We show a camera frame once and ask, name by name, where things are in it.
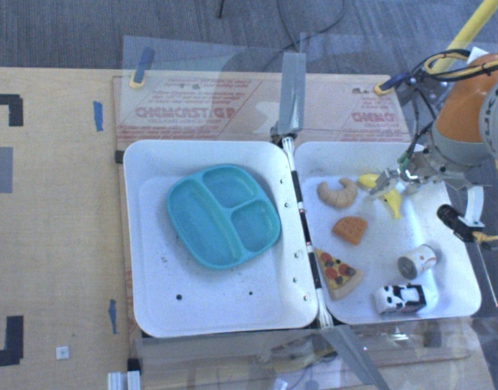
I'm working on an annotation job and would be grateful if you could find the black cylinder on white bracket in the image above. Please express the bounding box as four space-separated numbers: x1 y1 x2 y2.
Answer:
436 184 486 243

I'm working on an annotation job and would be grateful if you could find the brown cardboard board red print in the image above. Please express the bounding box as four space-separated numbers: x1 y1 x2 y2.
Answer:
112 73 414 361

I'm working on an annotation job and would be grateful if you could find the orange waffle piece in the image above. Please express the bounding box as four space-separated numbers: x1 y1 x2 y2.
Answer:
331 216 369 246

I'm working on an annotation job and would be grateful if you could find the white plastic tray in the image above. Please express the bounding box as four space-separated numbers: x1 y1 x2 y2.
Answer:
292 141 483 325
122 139 319 339

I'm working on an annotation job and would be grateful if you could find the tan croissant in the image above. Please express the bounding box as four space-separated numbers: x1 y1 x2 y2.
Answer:
316 177 359 210

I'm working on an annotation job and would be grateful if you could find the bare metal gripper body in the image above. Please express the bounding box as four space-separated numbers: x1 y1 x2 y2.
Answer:
397 149 450 184

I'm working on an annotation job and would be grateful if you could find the small white can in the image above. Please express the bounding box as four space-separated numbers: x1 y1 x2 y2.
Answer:
396 244 439 280

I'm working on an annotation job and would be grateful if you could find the pizza slice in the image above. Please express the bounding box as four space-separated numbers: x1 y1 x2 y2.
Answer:
314 248 364 301

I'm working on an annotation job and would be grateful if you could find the yellow banana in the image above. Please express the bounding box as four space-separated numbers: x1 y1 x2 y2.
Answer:
357 172 404 220

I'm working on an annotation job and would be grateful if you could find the blue divided plate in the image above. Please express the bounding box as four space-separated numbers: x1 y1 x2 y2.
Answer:
166 163 282 271

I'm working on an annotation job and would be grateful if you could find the black and white carton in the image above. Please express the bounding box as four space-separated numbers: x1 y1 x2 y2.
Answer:
373 284 429 315

